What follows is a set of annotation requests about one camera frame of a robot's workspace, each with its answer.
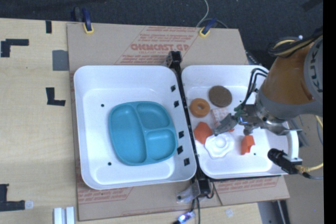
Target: light wood surface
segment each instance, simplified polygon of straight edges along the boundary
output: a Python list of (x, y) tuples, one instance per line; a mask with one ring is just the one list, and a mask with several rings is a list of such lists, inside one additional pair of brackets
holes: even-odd
[[(53, 71), (52, 51), (67, 51), (66, 22), (0, 19), (0, 40), (29, 39), (0, 58), (0, 184), (9, 201), (32, 200), (34, 208), (0, 212), (0, 223), (52, 223), (56, 207), (75, 207), (76, 174), (68, 71)], [(65, 106), (47, 105), (46, 88)], [(86, 221), (172, 223), (182, 212)], [(201, 209), (201, 223), (261, 223), (257, 204)]]

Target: cardboard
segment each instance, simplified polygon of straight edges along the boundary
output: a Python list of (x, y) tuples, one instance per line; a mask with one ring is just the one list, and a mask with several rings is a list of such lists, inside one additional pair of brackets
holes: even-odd
[[(164, 65), (171, 50), (181, 52), (181, 68), (189, 65), (246, 65), (248, 61), (239, 31), (212, 29), (206, 38), (202, 38), (198, 35), (199, 29), (189, 27), (95, 24), (94, 28), (94, 33), (87, 35), (83, 23), (67, 24), (79, 220), (189, 210), (190, 204), (176, 202), (176, 193), (185, 190), (190, 182), (103, 191), (85, 185), (80, 175), (73, 75), (86, 65)], [(216, 182), (216, 195), (202, 200), (201, 206), (289, 198), (283, 177), (256, 180)]]

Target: blue clamp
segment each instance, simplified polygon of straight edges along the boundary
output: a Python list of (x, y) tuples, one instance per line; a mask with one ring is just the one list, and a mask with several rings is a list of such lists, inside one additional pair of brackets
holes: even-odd
[(84, 26), (85, 33), (88, 35), (91, 35), (94, 32), (94, 28), (91, 24), (90, 13), (86, 8), (83, 8), (82, 12), (83, 12), (83, 17), (84, 17), (83, 26)]
[(210, 28), (217, 22), (217, 18), (213, 18), (206, 26), (202, 27), (199, 31), (201, 37), (206, 37), (210, 33)]

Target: blue plate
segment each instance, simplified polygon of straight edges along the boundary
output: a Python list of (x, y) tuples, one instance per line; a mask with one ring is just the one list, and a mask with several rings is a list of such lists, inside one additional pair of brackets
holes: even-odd
[(127, 165), (145, 165), (170, 158), (177, 149), (174, 124), (167, 110), (155, 102), (119, 104), (109, 114), (114, 151)]

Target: white tray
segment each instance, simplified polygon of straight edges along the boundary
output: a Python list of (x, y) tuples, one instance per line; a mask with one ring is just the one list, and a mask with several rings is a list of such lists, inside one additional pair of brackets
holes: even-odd
[[(182, 81), (188, 106), (193, 99), (202, 98), (208, 101), (211, 109), (218, 108), (209, 101), (208, 91), (212, 86), (222, 85), (232, 94), (233, 100), (227, 110), (234, 114), (234, 108), (245, 98), (251, 71), (256, 67), (261, 68), (260, 66), (186, 67), (182, 72)], [(263, 80), (264, 77), (258, 76), (258, 88)], [(252, 95), (248, 103), (254, 103), (254, 100), (255, 95)], [(189, 115), (193, 129), (197, 127), (200, 121), (206, 122), (212, 129), (215, 127), (210, 113), (204, 118), (196, 118), (191, 113)], [(243, 129), (241, 125), (235, 127), (235, 130), (231, 133), (235, 139), (234, 150), (223, 158), (211, 158), (204, 145), (195, 141), (201, 170), (214, 179), (285, 174), (279, 166), (268, 159), (267, 153), (273, 147), (287, 152), (286, 136), (276, 136), (265, 129), (254, 129), (253, 137), (256, 145), (251, 147), (250, 153), (241, 155), (240, 141), (244, 137)]]
[[(196, 161), (172, 70), (162, 66), (85, 66), (76, 71), (74, 85), (81, 173), (89, 187), (120, 188), (193, 177)], [(114, 106), (134, 101), (157, 102), (168, 111), (178, 142), (178, 151), (171, 158), (140, 166), (118, 160), (110, 141), (108, 115)]]

